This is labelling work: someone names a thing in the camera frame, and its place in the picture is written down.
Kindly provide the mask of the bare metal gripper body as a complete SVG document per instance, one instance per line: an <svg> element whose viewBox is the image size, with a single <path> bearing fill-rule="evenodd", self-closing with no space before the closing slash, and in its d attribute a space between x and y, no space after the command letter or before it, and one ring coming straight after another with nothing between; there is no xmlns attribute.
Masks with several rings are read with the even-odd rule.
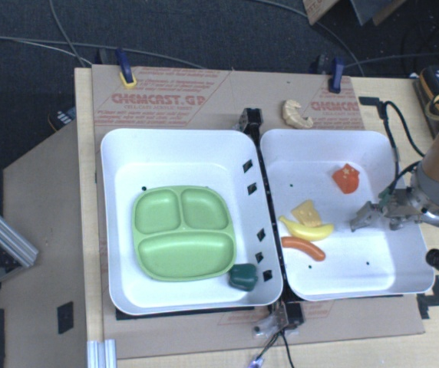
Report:
<svg viewBox="0 0 439 368"><path fill-rule="evenodd" d="M439 228L439 189L424 191L417 187L385 189L378 196L382 215L402 217L406 223L426 223Z"/></svg>

